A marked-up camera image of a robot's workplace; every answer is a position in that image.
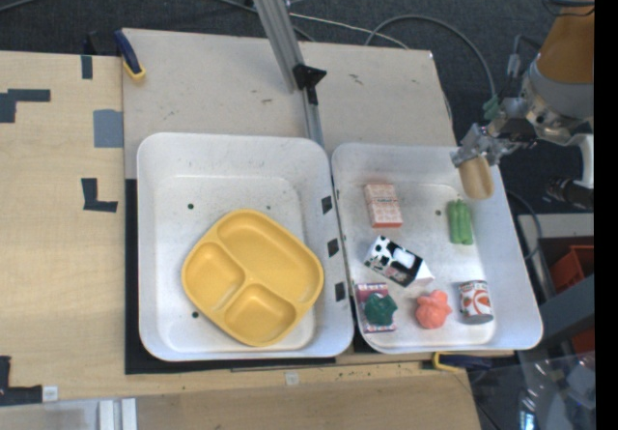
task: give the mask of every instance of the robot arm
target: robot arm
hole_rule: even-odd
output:
[[[478,190],[478,181],[491,178],[489,166],[545,140],[579,146],[584,160],[581,180],[556,178],[549,183],[549,194],[594,208],[594,134],[582,131],[594,119],[594,0],[568,2],[576,7],[564,7],[556,18],[523,77],[519,95],[487,102],[489,123],[472,125],[460,149],[451,154],[468,196],[490,197],[492,186]],[[512,67],[516,62],[513,58],[510,62],[511,78],[517,76],[517,68]],[[479,158],[487,164],[479,163]]]

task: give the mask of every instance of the wooden table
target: wooden table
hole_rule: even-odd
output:
[[[322,57],[332,63],[326,65],[328,68],[343,66],[337,66],[331,54],[337,49],[335,45],[311,43],[303,47],[313,63]],[[350,52],[354,50],[347,48],[346,53]],[[394,56],[392,64],[403,64],[404,69],[409,67],[401,61],[405,53],[406,61],[421,66],[423,80],[419,81],[418,71],[415,76],[410,70],[405,88],[411,89],[412,98],[416,92],[423,92],[422,109],[433,110],[436,115],[428,122],[416,117],[411,108],[406,116],[411,122],[409,132],[414,135],[407,139],[454,143],[435,68],[428,63],[429,53],[375,53],[382,59]],[[366,63],[368,69],[376,66],[371,61]],[[0,95],[20,89],[48,90],[50,94],[50,101],[17,99],[14,122],[0,123],[0,355],[12,357],[12,387],[57,387],[62,400],[139,396],[144,408],[151,405],[153,415],[161,405],[172,415],[174,398],[188,397],[186,401],[191,401],[198,396],[183,394],[209,390],[211,397],[228,401],[221,410],[229,412],[227,418],[234,415],[233,401],[243,395],[259,401],[269,393],[288,394],[292,399],[302,394],[294,403],[300,408],[305,397],[315,402],[322,394],[320,404],[327,406],[328,394],[332,396],[340,387],[348,394],[340,395],[345,403],[342,411],[365,412],[362,401],[354,400],[355,394],[361,399],[375,397],[377,412],[385,405],[378,420],[390,420],[395,427],[408,428],[416,421],[419,427],[479,428],[465,372],[424,370],[420,360],[429,354],[394,358],[360,355],[350,348],[335,364],[324,366],[126,375],[125,151],[122,147],[96,147],[93,121],[96,111],[123,112],[127,90],[144,88],[127,85],[123,75],[122,63],[116,57],[0,52]],[[364,81],[369,95],[376,92],[372,80],[362,72],[346,73],[345,79],[357,86]],[[341,81],[324,82],[321,100],[336,98],[341,88]],[[279,102],[268,98],[261,102],[263,108]],[[334,101],[323,111],[338,108]],[[345,114],[349,107],[341,108],[339,113]],[[352,125],[362,116],[358,111],[348,113]],[[341,141],[349,126],[336,119],[332,112],[323,116],[324,137],[330,149]],[[302,135],[295,131],[301,129],[299,125],[292,131],[290,126],[274,126],[284,134]],[[364,139],[372,141],[371,133]],[[84,210],[85,178],[97,179],[99,201],[118,202],[116,212]],[[388,387],[395,393],[385,393]],[[402,405],[397,404],[399,391]],[[414,402],[409,402],[411,393]],[[146,397],[157,394],[176,395],[164,400]],[[198,409],[191,413],[199,416]],[[318,420],[314,417],[306,421]],[[367,427],[372,421],[372,425],[376,423],[375,418],[367,419]]]

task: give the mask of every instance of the white tray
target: white tray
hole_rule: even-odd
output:
[[[337,206],[352,284],[385,282],[398,304],[393,332],[363,333],[377,351],[387,354],[467,350],[524,350],[541,339],[543,324],[520,251],[499,171],[492,168],[495,193],[469,200],[452,147],[340,145],[332,156]],[[371,227],[363,188],[393,184],[404,216],[398,229]],[[474,244],[451,244],[446,207],[462,198],[470,208]],[[403,288],[363,265],[375,238],[383,235],[427,261],[435,280],[426,287]],[[482,325],[464,322],[459,312],[460,282],[488,281],[494,319]],[[420,327],[416,299],[434,289],[448,294],[453,309],[444,326]]]
[[[319,145],[304,138],[158,133],[139,147],[137,187],[139,331],[151,354],[170,361],[328,358],[347,349],[353,320],[346,266],[343,250],[334,252],[339,227]],[[240,208],[278,221],[324,269],[314,307],[265,348],[246,346],[196,314],[181,282],[187,253],[218,219]]]

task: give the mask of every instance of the pink box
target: pink box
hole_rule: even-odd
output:
[[[393,185],[366,185],[365,201],[372,227],[401,227],[404,223]]]

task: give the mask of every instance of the can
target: can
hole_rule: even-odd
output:
[[[460,311],[469,324],[485,324],[493,320],[492,302],[485,280],[462,282],[460,289]]]

